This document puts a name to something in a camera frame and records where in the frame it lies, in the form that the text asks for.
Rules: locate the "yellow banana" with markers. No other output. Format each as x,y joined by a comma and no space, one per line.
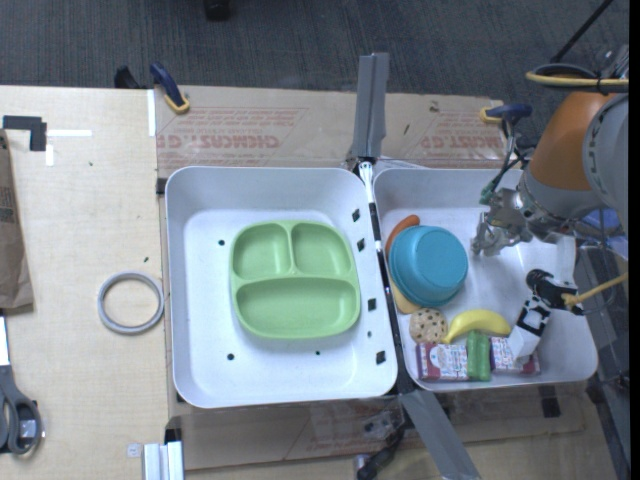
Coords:
480,320

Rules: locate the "white and black carton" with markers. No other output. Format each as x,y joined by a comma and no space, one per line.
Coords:
532,320

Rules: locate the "brown paper bag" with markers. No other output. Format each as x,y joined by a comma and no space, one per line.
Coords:
10,248

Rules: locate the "brown cardboard board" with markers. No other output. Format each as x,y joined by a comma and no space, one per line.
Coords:
250,138

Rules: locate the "grey tape roll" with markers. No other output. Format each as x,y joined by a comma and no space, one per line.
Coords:
102,313

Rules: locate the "green divided plate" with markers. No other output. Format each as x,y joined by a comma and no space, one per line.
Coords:
295,298

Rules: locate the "yellow curved toy food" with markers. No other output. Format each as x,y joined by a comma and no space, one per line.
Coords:
402,304

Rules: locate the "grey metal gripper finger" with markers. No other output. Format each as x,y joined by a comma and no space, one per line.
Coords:
500,240
481,240

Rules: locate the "blue bowl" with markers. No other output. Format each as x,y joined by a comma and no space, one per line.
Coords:
429,265

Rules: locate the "brown chocolate chip biscuit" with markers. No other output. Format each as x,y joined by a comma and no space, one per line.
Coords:
427,325

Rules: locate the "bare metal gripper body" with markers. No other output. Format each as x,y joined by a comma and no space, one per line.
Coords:
510,210

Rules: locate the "pink and white carton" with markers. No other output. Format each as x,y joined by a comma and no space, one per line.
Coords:
442,362
502,355

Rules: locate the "green bottle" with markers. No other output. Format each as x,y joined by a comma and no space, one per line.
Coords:
478,358

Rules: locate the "orange sausage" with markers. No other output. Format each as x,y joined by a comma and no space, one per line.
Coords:
400,227

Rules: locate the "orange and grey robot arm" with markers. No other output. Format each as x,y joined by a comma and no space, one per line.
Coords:
562,143

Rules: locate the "white plastic tray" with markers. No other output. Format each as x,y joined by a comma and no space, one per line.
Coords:
500,288
210,318

